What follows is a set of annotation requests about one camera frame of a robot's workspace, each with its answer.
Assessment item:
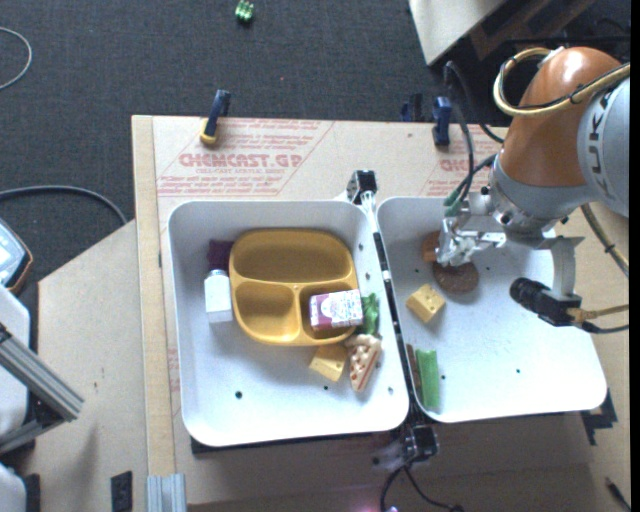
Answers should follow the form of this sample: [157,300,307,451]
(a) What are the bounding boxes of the thin black and white rod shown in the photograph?
[371,230,419,419]

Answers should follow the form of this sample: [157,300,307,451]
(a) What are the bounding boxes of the yellow divided plate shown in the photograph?
[228,228,361,347]

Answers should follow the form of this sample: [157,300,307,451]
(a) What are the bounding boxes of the black block with thin wires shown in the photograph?
[345,169,378,206]
[401,424,441,462]

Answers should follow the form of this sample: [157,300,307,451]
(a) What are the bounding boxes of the dark purple grapes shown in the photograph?
[205,239,236,272]

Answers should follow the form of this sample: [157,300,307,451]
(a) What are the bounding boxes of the white bottle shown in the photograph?
[203,268,235,324]

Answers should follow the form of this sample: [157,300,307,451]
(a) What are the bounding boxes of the black cylinder on white bracket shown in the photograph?
[509,236,585,328]

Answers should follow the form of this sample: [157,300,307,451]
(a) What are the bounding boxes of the brown cardboard board red print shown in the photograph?
[131,114,630,507]

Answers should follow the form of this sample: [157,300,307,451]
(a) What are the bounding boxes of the pizza slice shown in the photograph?
[344,333,384,393]

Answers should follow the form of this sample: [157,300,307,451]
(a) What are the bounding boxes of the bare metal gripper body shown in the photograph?
[443,191,557,249]

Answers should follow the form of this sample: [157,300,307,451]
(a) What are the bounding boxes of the pink and white carton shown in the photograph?
[308,288,365,332]

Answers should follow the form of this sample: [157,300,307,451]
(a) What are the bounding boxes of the yellow cheese wedge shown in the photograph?
[404,283,447,324]
[307,343,349,383]

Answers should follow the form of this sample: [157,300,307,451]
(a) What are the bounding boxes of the brown round biscuit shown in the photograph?
[431,260,481,295]
[420,230,444,264]

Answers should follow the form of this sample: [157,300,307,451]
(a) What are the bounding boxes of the white plastic tray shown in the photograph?
[375,195,609,425]
[167,199,411,448]

